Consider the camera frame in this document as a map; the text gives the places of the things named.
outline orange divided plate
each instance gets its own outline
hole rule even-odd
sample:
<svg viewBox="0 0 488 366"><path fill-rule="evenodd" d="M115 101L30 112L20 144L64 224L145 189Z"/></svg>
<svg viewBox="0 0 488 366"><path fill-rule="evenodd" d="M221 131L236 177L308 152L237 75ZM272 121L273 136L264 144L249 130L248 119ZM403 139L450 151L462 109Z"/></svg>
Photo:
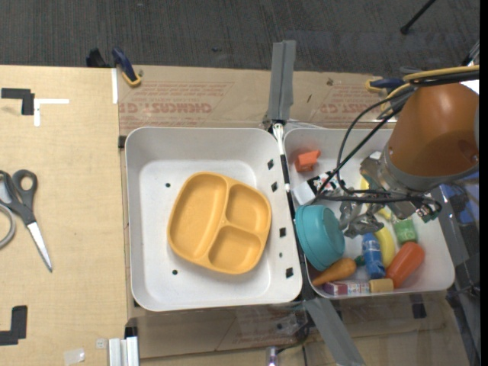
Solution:
<svg viewBox="0 0 488 366"><path fill-rule="evenodd" d="M270 227L271 206L260 191L225 175L198 172L176 198L168 241L190 262L242 274L259 262Z"/></svg>

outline green can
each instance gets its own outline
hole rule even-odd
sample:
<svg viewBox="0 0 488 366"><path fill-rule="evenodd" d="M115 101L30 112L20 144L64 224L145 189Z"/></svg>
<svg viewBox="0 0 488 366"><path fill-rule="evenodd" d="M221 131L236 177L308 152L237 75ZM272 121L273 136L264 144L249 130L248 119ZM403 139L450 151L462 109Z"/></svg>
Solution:
<svg viewBox="0 0 488 366"><path fill-rule="evenodd" d="M393 229L395 230L396 240L400 245L405 244L407 241L418 242L419 237L415 227L413 226L412 217L408 217L405 220L392 216Z"/></svg>

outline carrot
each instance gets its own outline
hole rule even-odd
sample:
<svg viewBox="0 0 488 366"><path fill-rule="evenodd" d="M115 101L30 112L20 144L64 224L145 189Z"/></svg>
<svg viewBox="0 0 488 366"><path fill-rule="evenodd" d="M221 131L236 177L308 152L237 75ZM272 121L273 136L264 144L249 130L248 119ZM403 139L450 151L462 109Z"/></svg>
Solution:
<svg viewBox="0 0 488 366"><path fill-rule="evenodd" d="M340 279L345 279L355 273L356 262L351 258L340 258L337 262L330 265L320 274L318 274L313 280L313 286L319 286L325 284L326 282L338 281Z"/></svg>

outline turquoise cup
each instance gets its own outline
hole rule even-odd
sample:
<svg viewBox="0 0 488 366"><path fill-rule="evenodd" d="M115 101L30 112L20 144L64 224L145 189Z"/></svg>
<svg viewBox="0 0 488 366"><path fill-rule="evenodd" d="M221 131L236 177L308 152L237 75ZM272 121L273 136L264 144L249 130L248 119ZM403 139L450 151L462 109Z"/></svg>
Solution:
<svg viewBox="0 0 488 366"><path fill-rule="evenodd" d="M344 254L344 233L335 214L323 205L298 207L295 213L298 241L309 263L319 271Z"/></svg>

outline scissor blade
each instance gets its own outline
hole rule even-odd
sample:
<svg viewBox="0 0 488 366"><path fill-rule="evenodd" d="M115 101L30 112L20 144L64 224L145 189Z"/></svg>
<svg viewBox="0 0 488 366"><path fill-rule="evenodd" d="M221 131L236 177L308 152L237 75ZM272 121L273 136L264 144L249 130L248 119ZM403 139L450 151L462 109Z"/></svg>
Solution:
<svg viewBox="0 0 488 366"><path fill-rule="evenodd" d="M40 234L40 229L37 223L30 223L27 225L27 228L36 243L37 251L40 253L40 257L44 260L44 263L47 266L47 269L53 272L53 266L51 265L51 260L49 259L49 255L47 254L46 244L44 244L44 240L42 235Z"/></svg>

